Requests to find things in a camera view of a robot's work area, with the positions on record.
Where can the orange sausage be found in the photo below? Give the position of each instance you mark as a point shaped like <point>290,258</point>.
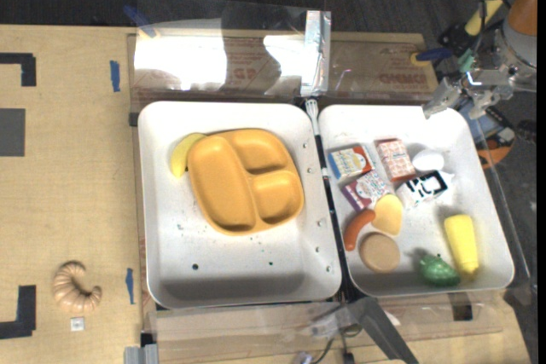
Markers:
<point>356,228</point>

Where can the yellow bottle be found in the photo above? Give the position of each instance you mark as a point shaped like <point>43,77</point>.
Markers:
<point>461,243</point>

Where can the brown round biscuit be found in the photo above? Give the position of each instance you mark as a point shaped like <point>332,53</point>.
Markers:
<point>379,252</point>

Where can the white plastic tray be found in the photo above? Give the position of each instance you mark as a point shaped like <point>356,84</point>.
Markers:
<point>431,230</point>
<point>179,234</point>

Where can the orange divided plate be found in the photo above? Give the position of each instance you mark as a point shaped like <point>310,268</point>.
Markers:
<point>222,183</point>

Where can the white egg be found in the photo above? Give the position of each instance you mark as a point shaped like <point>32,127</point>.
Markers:
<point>428,160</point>

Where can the beige croissant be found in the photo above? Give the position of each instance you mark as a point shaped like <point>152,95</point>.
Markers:
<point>70,290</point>

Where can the black and white carton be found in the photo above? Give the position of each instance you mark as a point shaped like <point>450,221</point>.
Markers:
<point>424,187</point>

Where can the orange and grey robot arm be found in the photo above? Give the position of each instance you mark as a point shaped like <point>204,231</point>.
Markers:
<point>524,19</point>

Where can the purple and white carton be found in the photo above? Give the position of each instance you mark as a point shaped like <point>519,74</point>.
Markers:
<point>364,189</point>

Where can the blue and white carton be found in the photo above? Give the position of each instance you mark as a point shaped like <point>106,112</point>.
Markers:
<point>350,161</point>

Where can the small white square tag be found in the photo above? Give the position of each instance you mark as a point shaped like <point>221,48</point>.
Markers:
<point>77,324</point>

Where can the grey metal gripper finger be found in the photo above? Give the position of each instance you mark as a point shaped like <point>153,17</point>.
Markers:
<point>443,96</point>
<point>482,103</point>

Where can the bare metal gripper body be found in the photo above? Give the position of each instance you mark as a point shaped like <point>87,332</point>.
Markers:
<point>490,80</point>

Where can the orange and white carton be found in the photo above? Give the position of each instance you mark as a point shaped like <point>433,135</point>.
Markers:
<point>396,160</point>

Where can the yellow banana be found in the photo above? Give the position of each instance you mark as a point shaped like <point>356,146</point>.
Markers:
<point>180,153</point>

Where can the yellow cheese slice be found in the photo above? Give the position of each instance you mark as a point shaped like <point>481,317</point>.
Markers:
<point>388,215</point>

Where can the green broccoli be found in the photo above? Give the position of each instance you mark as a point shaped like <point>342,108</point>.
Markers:
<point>438,272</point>

